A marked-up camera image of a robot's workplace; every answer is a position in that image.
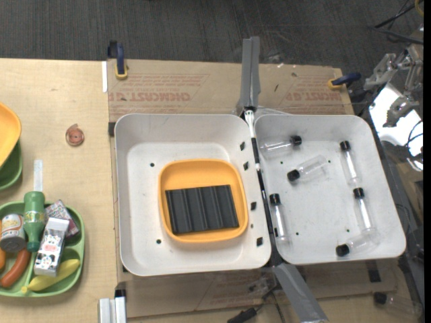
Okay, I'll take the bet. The thin black and white rod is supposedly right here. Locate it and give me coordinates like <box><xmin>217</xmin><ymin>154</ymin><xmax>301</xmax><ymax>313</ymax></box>
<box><xmin>244</xmin><ymin>110</ymin><xmax>279</xmax><ymax>266</ymax></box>

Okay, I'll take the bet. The clear bottle with black cap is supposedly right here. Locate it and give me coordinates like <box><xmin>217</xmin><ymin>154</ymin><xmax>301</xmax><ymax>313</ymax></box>
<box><xmin>269</xmin><ymin>193</ymin><xmax>291</xmax><ymax>244</ymax></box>
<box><xmin>335</xmin><ymin>234</ymin><xmax>378</xmax><ymax>258</ymax></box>
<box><xmin>286</xmin><ymin>154</ymin><xmax>329</xmax><ymax>183</ymax></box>
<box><xmin>339</xmin><ymin>140</ymin><xmax>362</xmax><ymax>186</ymax></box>
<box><xmin>352</xmin><ymin>187</ymin><xmax>378</xmax><ymax>236</ymax></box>
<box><xmin>373</xmin><ymin>291</ymin><xmax>422</xmax><ymax>317</ymax></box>
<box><xmin>259</xmin><ymin>135</ymin><xmax>303</xmax><ymax>159</ymax></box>

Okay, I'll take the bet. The black ribbed rack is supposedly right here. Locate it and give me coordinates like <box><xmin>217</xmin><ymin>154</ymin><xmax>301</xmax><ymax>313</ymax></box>
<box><xmin>164</xmin><ymin>184</ymin><xmax>240</xmax><ymax>235</ymax></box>

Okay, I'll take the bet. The brown cardboard board red print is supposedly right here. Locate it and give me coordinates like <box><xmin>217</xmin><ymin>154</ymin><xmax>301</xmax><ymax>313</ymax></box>
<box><xmin>106</xmin><ymin>58</ymin><xmax>399</xmax><ymax>319</ymax></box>

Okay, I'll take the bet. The white plastic tray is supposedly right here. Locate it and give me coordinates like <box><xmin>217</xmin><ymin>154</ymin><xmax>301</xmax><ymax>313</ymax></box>
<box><xmin>253</xmin><ymin>114</ymin><xmax>407</xmax><ymax>266</ymax></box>
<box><xmin>113</xmin><ymin>113</ymin><xmax>273</xmax><ymax>278</ymax></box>

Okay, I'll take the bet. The red and white packet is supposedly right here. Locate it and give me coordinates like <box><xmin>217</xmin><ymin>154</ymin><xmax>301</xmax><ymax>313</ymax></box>
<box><xmin>44</xmin><ymin>199</ymin><xmax>81</xmax><ymax>239</ymax></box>

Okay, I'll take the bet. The green divided plate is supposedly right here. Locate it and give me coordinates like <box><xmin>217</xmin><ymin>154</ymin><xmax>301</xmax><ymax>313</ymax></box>
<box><xmin>0</xmin><ymin>139</ymin><xmax>24</xmax><ymax>192</ymax></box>
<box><xmin>0</xmin><ymin>201</ymin><xmax>86</xmax><ymax>297</ymax></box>

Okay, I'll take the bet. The white cow print carton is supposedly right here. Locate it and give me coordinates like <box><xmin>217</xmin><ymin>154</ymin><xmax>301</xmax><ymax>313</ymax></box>
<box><xmin>33</xmin><ymin>217</ymin><xmax>71</xmax><ymax>278</ymax></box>

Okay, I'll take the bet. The green bottle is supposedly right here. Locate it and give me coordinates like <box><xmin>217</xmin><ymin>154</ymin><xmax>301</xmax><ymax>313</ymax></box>
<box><xmin>23</xmin><ymin>190</ymin><xmax>46</xmax><ymax>253</ymax></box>

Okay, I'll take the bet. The yellow banana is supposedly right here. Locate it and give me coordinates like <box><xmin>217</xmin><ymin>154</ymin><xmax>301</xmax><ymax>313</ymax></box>
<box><xmin>21</xmin><ymin>258</ymin><xmax>81</xmax><ymax>293</ymax></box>

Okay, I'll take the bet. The orange divided plate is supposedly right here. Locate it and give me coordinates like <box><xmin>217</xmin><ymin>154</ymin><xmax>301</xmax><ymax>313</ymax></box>
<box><xmin>0</xmin><ymin>102</ymin><xmax>23</xmax><ymax>168</ymax></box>

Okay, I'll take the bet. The small can with yellow label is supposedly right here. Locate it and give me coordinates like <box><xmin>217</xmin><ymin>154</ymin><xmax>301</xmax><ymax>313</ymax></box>
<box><xmin>0</xmin><ymin>213</ymin><xmax>28</xmax><ymax>254</ymax></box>

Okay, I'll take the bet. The orange sausage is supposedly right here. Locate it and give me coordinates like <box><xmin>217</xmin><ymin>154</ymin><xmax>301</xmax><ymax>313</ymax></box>
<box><xmin>0</xmin><ymin>248</ymin><xmax>32</xmax><ymax>289</ymax></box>

